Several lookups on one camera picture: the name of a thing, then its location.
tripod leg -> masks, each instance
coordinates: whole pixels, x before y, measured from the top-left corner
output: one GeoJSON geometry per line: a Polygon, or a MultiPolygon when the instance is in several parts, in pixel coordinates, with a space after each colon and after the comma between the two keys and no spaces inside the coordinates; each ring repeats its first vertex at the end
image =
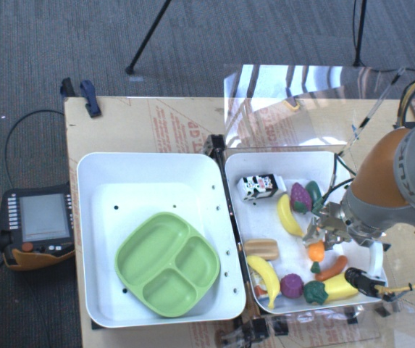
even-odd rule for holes
{"type": "Polygon", "coordinates": [[[355,67],[358,67],[361,65],[360,51],[361,51],[361,38],[364,35],[365,11],[366,11],[366,0],[362,0],[361,13],[360,13],[360,24],[359,24],[359,38],[357,39],[355,62],[353,63],[355,67]]]}
{"type": "Polygon", "coordinates": [[[146,34],[146,37],[143,40],[143,43],[141,43],[140,48],[138,49],[138,51],[136,52],[136,55],[133,57],[132,62],[130,63],[130,66],[128,66],[127,68],[125,68],[125,72],[128,75],[132,75],[134,73],[134,66],[136,65],[136,62],[138,61],[141,53],[143,53],[144,48],[146,47],[146,44],[148,43],[149,39],[151,38],[153,32],[156,30],[157,25],[159,24],[159,21],[161,20],[162,16],[164,15],[165,11],[167,10],[167,8],[169,7],[169,4],[172,0],[166,0],[164,2],[164,5],[162,6],[160,12],[158,13],[156,19],[154,20],[151,28],[149,28],[148,33],[146,34]]]}

banana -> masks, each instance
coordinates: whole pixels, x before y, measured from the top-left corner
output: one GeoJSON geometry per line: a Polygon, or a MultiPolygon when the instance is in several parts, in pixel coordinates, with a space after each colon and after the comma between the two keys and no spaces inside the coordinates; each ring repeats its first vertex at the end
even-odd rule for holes
{"type": "Polygon", "coordinates": [[[264,280],[269,297],[268,308],[274,308],[274,300],[280,293],[280,280],[273,267],[264,258],[258,255],[248,255],[246,261],[253,270],[255,270],[264,280]]]}
{"type": "Polygon", "coordinates": [[[287,232],[294,236],[303,236],[303,231],[299,223],[294,218],[291,212],[290,199],[287,194],[283,194],[278,200],[277,204],[278,215],[280,216],[281,224],[287,232]]]}

green plate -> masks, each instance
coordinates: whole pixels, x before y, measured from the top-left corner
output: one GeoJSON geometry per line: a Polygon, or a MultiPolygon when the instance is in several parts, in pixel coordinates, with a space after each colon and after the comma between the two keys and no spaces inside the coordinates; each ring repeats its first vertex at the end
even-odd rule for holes
{"type": "Polygon", "coordinates": [[[220,261],[214,247],[190,223],[160,212],[123,241],[115,270],[147,307],[164,317],[178,317],[210,289],[220,261]]]}

table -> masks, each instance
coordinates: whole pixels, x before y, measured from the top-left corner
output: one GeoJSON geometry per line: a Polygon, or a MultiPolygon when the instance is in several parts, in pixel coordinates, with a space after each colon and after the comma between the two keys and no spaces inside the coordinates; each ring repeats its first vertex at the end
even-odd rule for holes
{"type": "MultiPolygon", "coordinates": [[[[307,107],[315,104],[308,100],[307,107]]],[[[366,115],[373,101],[347,102],[319,100],[324,112],[308,117],[328,125],[353,116],[366,115]]],[[[85,306],[83,253],[80,241],[80,216],[77,192],[77,164],[91,152],[187,152],[199,153],[210,134],[225,133],[223,98],[139,98],[98,97],[102,116],[90,118],[82,97],[66,98],[64,113],[70,186],[75,221],[77,282],[83,346],[93,347],[224,347],[222,334],[233,330],[232,321],[144,326],[137,328],[93,328],[85,306]]],[[[385,101],[363,134],[366,146],[354,144],[350,160],[354,168],[362,161],[370,145],[389,130],[395,120],[398,102],[385,101]]],[[[415,235],[410,226],[398,225],[387,239],[392,248],[385,255],[385,272],[391,287],[415,282],[415,235]]],[[[384,309],[387,317],[366,311],[355,326],[328,320],[313,324],[291,323],[287,336],[271,336],[254,347],[319,347],[344,343],[346,347],[415,347],[415,292],[406,302],[384,309]]]]}

sausage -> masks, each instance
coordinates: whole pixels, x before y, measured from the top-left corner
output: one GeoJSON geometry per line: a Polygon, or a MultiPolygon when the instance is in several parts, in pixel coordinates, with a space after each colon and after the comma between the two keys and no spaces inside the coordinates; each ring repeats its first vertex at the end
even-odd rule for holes
{"type": "Polygon", "coordinates": [[[348,259],[345,255],[340,255],[336,259],[335,264],[333,264],[331,268],[328,268],[327,270],[323,270],[320,273],[316,273],[315,280],[325,281],[328,278],[338,275],[339,273],[343,271],[344,267],[347,265],[347,261],[348,259]]]}

